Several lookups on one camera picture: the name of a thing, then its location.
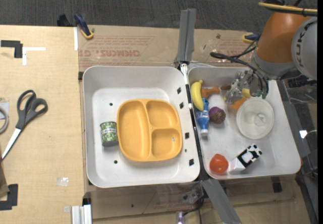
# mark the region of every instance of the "blue bottle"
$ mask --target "blue bottle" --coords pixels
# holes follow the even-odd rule
[[[205,98],[202,98],[203,100],[203,111],[197,110],[196,113],[196,119],[198,124],[201,128],[201,137],[207,137],[208,136],[208,123],[210,121],[210,116],[208,114],[208,101]]]

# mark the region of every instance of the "green can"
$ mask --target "green can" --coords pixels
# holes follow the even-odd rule
[[[100,124],[101,140],[104,147],[110,147],[118,144],[117,123],[104,122]]]

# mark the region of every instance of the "yellow plate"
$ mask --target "yellow plate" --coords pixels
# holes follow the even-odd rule
[[[118,109],[117,132],[122,153],[134,161],[160,161],[182,149],[176,109],[158,99],[133,99]]]

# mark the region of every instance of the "scissors blade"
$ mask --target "scissors blade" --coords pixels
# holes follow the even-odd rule
[[[9,140],[9,143],[2,155],[2,159],[5,158],[5,156],[8,154],[9,150],[11,149],[12,145],[14,145],[16,139],[18,138],[19,134],[20,134],[21,130],[16,128],[13,135],[11,136],[10,140]]]

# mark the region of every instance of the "banana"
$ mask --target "banana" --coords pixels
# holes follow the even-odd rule
[[[191,86],[191,95],[192,95],[193,104],[200,111],[203,111],[203,100],[201,96],[202,83],[203,81],[199,80],[194,82]]]

